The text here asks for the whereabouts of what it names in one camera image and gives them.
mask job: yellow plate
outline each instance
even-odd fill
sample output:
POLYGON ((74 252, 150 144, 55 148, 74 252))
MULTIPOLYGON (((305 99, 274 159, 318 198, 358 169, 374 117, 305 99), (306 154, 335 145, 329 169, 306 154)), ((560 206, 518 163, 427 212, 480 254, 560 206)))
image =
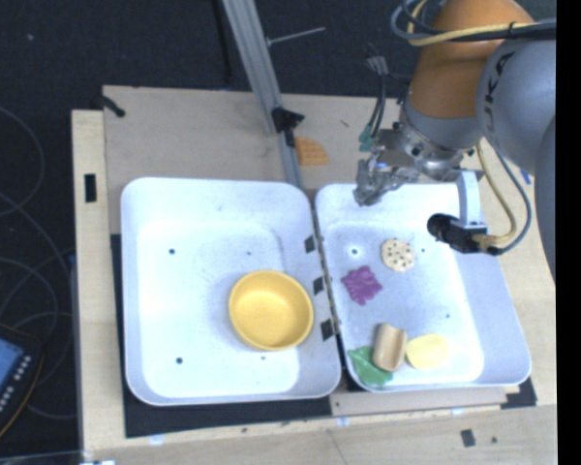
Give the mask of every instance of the yellow plate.
POLYGON ((261 350, 301 343, 314 322, 312 300, 292 277, 277 270, 244 275, 232 288, 229 313, 236 333, 261 350))

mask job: black bracket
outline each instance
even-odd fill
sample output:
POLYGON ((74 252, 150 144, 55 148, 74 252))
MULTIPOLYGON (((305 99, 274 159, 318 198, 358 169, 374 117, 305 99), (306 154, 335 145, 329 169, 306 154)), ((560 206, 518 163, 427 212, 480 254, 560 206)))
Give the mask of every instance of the black bracket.
POLYGON ((284 110, 281 107, 276 107, 271 111, 271 117, 273 118, 275 130, 278 133, 284 133, 287 146, 294 148, 294 133, 292 130, 296 128, 303 119, 305 119, 305 115, 291 112, 290 110, 284 110))

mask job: wooden table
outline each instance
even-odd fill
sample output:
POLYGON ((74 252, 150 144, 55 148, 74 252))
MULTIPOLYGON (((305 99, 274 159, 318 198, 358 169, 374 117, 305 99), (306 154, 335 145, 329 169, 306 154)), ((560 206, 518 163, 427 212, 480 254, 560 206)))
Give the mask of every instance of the wooden table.
MULTIPOLYGON (((84 460, 128 463, 553 463, 557 462, 555 285, 535 223, 500 258, 533 360, 537 405, 500 410, 518 387, 377 395, 337 389, 332 415, 126 438, 109 236, 120 231, 122 187, 142 175, 283 180, 277 140, 251 93, 107 86, 127 114, 72 116, 76 199, 78 381, 84 460)), ((318 141, 327 166, 304 167, 308 194, 353 182, 357 136, 374 100, 285 95, 306 116, 296 134, 318 141)), ((387 104, 384 125, 398 116, 387 104)), ((523 206, 490 148, 489 167, 518 216, 523 206)), ((466 164, 479 167, 475 157, 466 164)), ((507 220, 484 181, 491 231, 507 220)), ((532 202, 533 186, 526 186, 532 202)))

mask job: black screen device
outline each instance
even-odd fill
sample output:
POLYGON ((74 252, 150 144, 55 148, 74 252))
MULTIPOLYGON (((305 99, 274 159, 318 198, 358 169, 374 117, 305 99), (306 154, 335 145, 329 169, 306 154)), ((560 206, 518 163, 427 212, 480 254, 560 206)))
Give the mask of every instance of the black screen device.
POLYGON ((39 339, 0 324, 0 437, 28 401, 43 360, 39 339))

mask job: robotic arm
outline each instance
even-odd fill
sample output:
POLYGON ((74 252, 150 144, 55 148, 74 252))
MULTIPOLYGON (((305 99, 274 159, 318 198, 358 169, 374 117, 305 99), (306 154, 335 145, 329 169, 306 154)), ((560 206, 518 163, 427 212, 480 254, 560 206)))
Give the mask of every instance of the robotic arm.
MULTIPOLYGON (((360 137, 370 156, 359 161, 354 197, 374 204, 420 176, 468 184, 460 163, 486 138, 501 159, 535 176, 537 219, 555 277, 556 23, 534 22, 513 0, 445 0, 429 26, 420 15, 435 1, 404 0, 392 15, 394 32, 422 50, 398 121, 380 129, 373 116, 360 137)), ((382 79, 387 74, 379 61, 369 66, 382 79)), ((446 217, 429 222, 437 239, 497 254, 474 237, 482 230, 452 226, 446 217)))

